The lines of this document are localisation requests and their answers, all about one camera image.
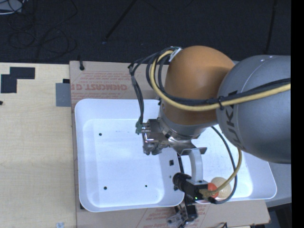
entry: light wood surface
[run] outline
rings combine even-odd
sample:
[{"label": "light wood surface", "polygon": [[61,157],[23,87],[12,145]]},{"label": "light wood surface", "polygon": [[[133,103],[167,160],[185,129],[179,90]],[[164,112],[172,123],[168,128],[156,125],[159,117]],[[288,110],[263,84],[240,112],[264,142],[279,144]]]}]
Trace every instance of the light wood surface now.
[{"label": "light wood surface", "polygon": [[18,79],[17,93],[0,94],[0,227],[76,227],[71,108],[56,107],[56,83],[69,65],[0,63],[35,67]]}]

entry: white tray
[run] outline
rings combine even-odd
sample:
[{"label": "white tray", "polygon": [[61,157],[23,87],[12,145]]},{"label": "white tray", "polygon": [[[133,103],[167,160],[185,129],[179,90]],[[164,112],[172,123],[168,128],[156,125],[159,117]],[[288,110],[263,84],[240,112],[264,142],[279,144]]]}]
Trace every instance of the white tray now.
[{"label": "white tray", "polygon": [[[157,118],[157,100],[144,101],[144,120]],[[142,136],[135,133],[140,109],[137,100],[84,99],[75,107],[79,198],[91,212],[176,206],[184,193],[173,189],[172,177],[180,172],[176,152],[143,153]],[[207,147],[202,155],[204,180],[233,172],[225,145],[207,129],[197,147]],[[237,164],[237,150],[228,143]],[[182,156],[185,173],[191,175],[188,156]],[[270,199],[276,183],[268,162],[244,153],[238,172],[237,190],[231,199]]]}]

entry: cardboard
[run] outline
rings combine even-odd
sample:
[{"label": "cardboard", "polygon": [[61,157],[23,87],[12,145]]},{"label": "cardboard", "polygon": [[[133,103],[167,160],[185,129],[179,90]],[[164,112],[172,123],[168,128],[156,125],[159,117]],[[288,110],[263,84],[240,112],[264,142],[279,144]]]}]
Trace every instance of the cardboard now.
[{"label": "cardboard", "polygon": [[[131,209],[92,213],[81,209],[78,192],[77,143],[75,132],[76,103],[84,98],[136,99],[128,66],[126,63],[70,62],[71,105],[73,124],[73,149],[76,191],[76,221],[78,228],[154,228],[168,227],[166,218],[173,215],[173,207],[155,209]],[[163,68],[163,81],[168,66]],[[145,66],[140,66],[135,78],[145,99],[157,99],[145,77]],[[229,227],[266,224],[270,216],[264,200],[227,202],[221,205],[197,205],[199,217],[186,227],[221,227],[227,222]]]}]

